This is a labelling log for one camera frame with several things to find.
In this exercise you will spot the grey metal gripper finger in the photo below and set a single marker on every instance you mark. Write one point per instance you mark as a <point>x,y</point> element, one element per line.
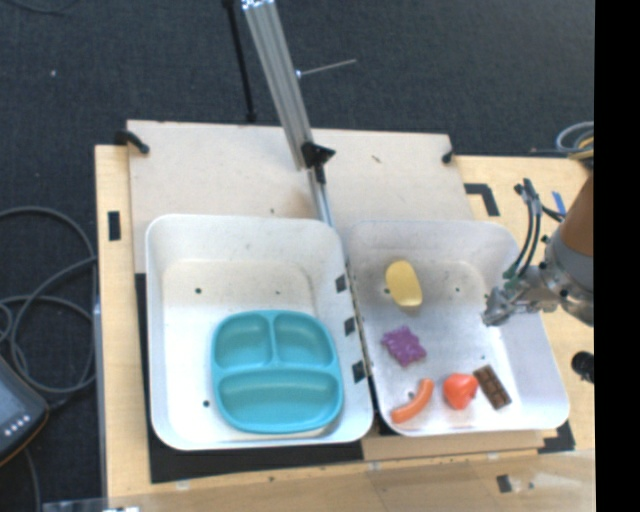
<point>496,299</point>
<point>495,317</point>

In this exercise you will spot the thin black and white rod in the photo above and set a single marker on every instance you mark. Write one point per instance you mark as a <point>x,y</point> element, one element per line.
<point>321,197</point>

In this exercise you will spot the pale wood board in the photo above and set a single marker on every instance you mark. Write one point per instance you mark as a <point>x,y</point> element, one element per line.
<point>225,170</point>

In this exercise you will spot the brown chocolate bar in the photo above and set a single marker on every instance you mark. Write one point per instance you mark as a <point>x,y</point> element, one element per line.
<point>492,386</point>

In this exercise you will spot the orange toy sausage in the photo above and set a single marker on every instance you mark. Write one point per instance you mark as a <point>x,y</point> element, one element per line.
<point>415,402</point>

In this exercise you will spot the red toy fruit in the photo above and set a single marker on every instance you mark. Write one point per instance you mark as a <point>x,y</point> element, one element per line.
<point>460,391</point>

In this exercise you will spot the purple toy grapes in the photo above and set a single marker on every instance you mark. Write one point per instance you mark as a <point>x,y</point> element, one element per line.
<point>404,346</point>

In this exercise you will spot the white plastic tray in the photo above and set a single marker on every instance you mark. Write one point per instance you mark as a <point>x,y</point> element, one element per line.
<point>190,350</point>
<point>460,330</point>

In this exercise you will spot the yellow toy bread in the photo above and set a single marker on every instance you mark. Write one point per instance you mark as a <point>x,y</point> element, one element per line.
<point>403,283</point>

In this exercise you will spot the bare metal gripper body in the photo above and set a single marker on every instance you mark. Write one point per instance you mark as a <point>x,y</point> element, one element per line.
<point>550,295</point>

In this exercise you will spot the blue divided plate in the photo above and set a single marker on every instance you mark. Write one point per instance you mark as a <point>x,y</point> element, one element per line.
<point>277,390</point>

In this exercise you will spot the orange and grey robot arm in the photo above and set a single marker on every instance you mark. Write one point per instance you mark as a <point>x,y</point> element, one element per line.
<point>580,225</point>

